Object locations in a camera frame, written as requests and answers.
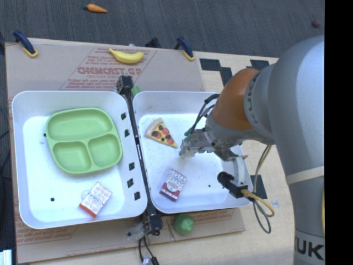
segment green plate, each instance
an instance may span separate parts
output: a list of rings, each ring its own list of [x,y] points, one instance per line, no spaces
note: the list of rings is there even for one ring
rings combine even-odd
[[[46,137],[57,165],[67,173],[83,174],[109,168],[122,156],[111,117],[98,108],[69,109],[52,114]]]

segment robotic arm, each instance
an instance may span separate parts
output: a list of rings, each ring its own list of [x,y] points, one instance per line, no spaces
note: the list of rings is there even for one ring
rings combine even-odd
[[[186,132],[180,157],[207,151],[235,161],[231,147],[245,140],[275,144],[295,214],[293,264],[325,264],[324,36],[298,43],[261,71],[239,71],[214,97],[205,127]]]

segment pizza slice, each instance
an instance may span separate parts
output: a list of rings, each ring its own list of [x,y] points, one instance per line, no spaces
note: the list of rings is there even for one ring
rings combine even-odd
[[[147,128],[145,137],[149,139],[156,140],[161,144],[171,146],[173,148],[178,148],[173,137],[171,136],[169,130],[165,126],[163,119],[158,118],[154,120]]]

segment table surface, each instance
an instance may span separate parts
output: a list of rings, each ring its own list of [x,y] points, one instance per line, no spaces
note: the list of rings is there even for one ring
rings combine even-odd
[[[250,59],[276,61],[274,58],[195,52],[205,91],[221,92],[223,84],[219,71],[206,71],[199,59],[219,60],[222,67],[229,67],[235,74]],[[265,145],[256,141],[245,141],[242,144],[250,174],[254,174]],[[275,215],[271,217],[271,233],[267,234],[260,227],[253,206],[240,209],[245,231],[231,234],[215,235],[176,242],[150,245],[149,248],[157,257],[159,264],[292,264],[294,241],[294,215],[290,192],[286,184],[284,171],[273,146],[260,170],[268,201],[276,203]],[[266,220],[260,220],[267,228]],[[149,256],[142,247],[144,256]],[[116,251],[92,253],[74,257],[52,259],[31,263],[37,264],[141,264],[137,247]]]

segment carrot top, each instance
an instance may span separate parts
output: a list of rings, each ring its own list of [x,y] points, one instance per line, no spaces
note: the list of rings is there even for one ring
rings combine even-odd
[[[83,9],[89,10],[90,12],[95,12],[95,13],[107,13],[108,11],[98,5],[95,4],[87,4],[87,5],[82,5]]]

